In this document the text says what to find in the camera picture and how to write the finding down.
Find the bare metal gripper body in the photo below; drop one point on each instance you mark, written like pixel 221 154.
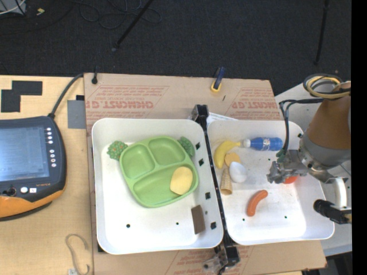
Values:
pixel 298 162

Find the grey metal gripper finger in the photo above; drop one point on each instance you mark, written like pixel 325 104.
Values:
pixel 273 176
pixel 290 174

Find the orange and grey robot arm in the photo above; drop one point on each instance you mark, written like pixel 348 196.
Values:
pixel 329 125

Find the orange round fruit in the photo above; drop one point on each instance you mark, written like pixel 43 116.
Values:
pixel 290 180

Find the blue bottle white cap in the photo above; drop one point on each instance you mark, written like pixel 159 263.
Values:
pixel 265 144

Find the orange sausage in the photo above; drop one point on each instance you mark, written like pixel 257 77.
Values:
pixel 255 203

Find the white egg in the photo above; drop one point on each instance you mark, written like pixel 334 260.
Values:
pixel 238 172

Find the tan round biscuit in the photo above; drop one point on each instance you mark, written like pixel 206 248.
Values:
pixel 232 158

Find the beige ice cream cone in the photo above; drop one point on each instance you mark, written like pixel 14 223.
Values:
pixel 226 183

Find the white plastic tray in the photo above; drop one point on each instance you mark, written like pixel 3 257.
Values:
pixel 143 228
pixel 275 225

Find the yellow banana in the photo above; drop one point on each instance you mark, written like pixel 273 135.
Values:
pixel 220 155

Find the thin black rod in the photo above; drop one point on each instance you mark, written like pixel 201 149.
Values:
pixel 213 170

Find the brown chocolate bar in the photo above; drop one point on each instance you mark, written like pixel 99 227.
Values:
pixel 198 219

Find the green broccoli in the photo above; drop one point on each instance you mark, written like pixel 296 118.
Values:
pixel 116 150
pixel 187 146

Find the yellow oval potato slice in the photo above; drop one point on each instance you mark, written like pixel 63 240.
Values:
pixel 181 180

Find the brown cardboard board red print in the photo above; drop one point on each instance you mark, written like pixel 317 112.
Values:
pixel 172 99

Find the green divided plate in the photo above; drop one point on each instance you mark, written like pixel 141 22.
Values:
pixel 143 165

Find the black cylinder on white bracket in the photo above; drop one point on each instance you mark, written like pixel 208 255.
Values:
pixel 329 209

